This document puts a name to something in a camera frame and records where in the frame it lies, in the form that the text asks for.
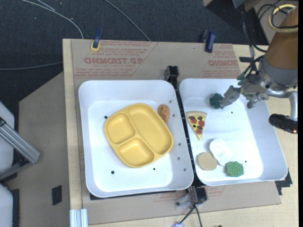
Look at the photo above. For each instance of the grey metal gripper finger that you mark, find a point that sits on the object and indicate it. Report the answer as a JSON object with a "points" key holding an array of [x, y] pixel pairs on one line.
{"points": [[252, 102], [230, 96]]}

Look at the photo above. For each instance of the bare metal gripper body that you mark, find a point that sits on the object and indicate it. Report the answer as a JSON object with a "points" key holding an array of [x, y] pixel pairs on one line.
{"points": [[253, 87]]}

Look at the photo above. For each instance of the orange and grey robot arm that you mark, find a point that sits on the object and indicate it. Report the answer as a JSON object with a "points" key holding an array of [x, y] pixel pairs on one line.
{"points": [[282, 53]]}

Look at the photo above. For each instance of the green broccoli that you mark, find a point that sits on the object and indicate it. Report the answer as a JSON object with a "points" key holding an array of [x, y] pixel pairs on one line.
{"points": [[215, 100]]}

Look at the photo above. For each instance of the white plastic tray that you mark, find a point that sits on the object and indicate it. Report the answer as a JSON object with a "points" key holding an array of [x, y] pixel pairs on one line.
{"points": [[99, 136], [248, 131]]}

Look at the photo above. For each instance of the pizza slice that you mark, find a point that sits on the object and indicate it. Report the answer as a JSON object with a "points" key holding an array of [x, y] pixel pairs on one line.
{"points": [[197, 122]]}

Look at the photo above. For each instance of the thin black rod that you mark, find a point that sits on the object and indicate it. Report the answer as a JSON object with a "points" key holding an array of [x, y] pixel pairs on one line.
{"points": [[185, 124]]}

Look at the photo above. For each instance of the white fried egg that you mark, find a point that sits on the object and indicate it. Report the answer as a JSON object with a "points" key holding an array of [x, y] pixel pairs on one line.
{"points": [[221, 150]]}

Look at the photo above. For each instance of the green grapes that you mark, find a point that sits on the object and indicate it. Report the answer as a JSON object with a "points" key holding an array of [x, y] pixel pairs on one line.
{"points": [[234, 169]]}

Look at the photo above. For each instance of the tan round biscuit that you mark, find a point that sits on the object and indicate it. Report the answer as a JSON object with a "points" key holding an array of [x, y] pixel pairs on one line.
{"points": [[207, 161]]}

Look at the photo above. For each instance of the yellow divided plate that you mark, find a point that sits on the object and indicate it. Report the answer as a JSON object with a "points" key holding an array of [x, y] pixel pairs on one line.
{"points": [[142, 126]]}

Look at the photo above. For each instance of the brown cardboard board red print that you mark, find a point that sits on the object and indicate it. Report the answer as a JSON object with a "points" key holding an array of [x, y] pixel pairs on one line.
{"points": [[142, 55]]}

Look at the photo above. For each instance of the black cylinder on white bracket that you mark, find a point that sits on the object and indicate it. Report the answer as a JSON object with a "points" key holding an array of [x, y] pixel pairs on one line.
{"points": [[281, 122]]}

